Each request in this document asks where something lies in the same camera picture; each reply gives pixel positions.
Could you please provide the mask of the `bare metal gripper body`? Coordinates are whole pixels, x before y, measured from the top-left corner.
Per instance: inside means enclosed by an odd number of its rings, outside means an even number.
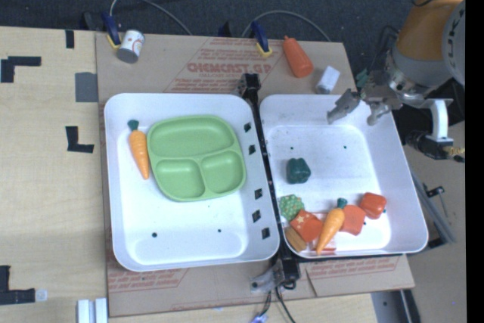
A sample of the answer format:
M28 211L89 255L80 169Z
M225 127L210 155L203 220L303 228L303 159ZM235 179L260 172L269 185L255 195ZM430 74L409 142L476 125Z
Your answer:
M365 71L359 76L362 99L369 105L386 105L398 110L403 104L420 106L427 88L409 79L400 70Z

